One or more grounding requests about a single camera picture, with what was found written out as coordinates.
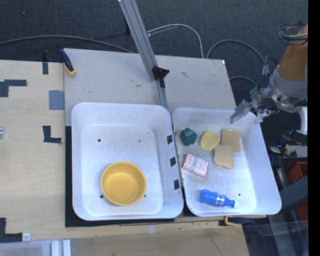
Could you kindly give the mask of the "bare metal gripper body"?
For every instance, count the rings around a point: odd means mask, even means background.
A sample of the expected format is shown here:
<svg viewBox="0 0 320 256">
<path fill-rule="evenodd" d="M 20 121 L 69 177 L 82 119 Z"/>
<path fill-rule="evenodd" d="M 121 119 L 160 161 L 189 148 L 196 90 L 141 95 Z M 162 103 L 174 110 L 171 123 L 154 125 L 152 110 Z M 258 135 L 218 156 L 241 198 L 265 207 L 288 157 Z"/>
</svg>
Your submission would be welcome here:
<svg viewBox="0 0 320 256">
<path fill-rule="evenodd" d="M 305 105 L 306 98 L 296 98 L 285 94 L 279 88 L 255 87 L 250 91 L 251 105 L 255 109 L 279 110 L 289 113 L 299 111 Z"/>
</svg>

